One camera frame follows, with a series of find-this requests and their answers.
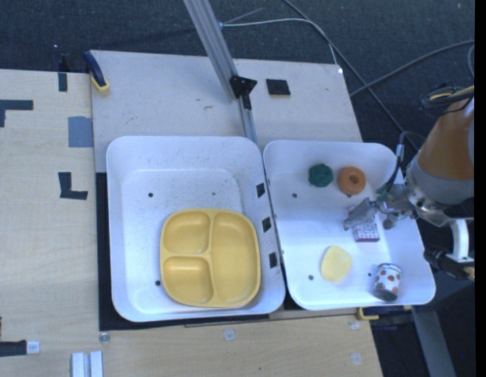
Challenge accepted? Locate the yellow divided plate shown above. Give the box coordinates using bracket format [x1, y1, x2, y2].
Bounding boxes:
[159, 208, 263, 309]

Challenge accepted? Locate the orange doughnut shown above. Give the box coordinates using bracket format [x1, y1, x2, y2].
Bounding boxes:
[337, 166, 367, 196]

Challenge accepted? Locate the white and red carton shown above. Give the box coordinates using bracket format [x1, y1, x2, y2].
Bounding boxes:
[347, 205, 382, 243]

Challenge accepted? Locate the black cylinder on white bracket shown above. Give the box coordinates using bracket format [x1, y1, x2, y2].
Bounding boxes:
[422, 218, 476, 281]

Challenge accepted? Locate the white plastic tray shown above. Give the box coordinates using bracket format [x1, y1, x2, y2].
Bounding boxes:
[105, 134, 287, 324]
[261, 139, 437, 312]

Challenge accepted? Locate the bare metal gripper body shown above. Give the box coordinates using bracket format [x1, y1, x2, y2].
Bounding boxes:
[377, 183, 452, 228]

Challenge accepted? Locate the white can with strawberry print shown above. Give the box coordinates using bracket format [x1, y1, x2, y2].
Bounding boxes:
[372, 262, 403, 302]

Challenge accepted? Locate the green broccoli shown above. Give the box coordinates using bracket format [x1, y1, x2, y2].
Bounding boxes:
[307, 163, 335, 189]

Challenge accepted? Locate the pale yellow biscuit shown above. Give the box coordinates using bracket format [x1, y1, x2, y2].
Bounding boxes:
[320, 244, 353, 284]

